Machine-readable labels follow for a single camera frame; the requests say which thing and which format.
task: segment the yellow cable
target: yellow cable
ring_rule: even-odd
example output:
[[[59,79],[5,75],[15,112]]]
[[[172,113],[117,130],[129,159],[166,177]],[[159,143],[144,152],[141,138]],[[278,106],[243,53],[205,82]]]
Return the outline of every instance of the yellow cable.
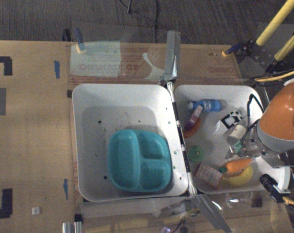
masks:
[[[283,75],[279,75],[276,77],[261,77],[261,78],[255,78],[256,82],[268,82],[268,81],[275,81],[275,80],[281,80],[284,78],[287,78],[289,76],[294,75],[294,71],[291,71],[289,73],[283,74]]]
[[[290,197],[283,197],[283,200],[284,200],[285,204],[294,205],[294,200],[292,200]]]

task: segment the green circular object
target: green circular object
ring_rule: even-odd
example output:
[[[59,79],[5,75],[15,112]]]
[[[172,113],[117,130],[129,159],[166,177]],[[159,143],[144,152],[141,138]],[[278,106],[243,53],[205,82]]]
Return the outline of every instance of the green circular object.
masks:
[[[191,146],[188,149],[189,161],[193,163],[202,162],[204,160],[204,156],[205,156],[204,150],[198,145]]]

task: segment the teal plastic dish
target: teal plastic dish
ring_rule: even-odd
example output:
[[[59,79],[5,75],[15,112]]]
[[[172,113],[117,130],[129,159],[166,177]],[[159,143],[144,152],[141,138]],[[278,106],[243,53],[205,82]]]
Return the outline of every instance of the teal plastic dish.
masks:
[[[168,144],[160,135],[119,130],[108,145],[108,172],[113,184],[129,192],[160,192],[172,176]]]

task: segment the yellow tube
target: yellow tube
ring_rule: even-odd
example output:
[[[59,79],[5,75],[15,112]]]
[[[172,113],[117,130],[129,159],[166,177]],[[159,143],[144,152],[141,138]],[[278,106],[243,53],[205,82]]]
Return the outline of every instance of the yellow tube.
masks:
[[[275,15],[269,25],[265,28],[265,30],[258,37],[256,44],[258,46],[263,46],[266,41],[270,38],[270,36],[274,33],[274,31],[279,27],[279,25],[284,21],[286,16],[293,10],[294,8],[294,0],[287,0],[283,7],[279,10],[279,12]]]
[[[277,61],[282,61],[287,54],[290,53],[291,50],[294,49],[294,34],[292,35],[292,37],[289,39],[288,42],[286,42],[286,44],[283,46],[283,48],[281,50],[279,50],[276,55],[274,55],[274,58]]]

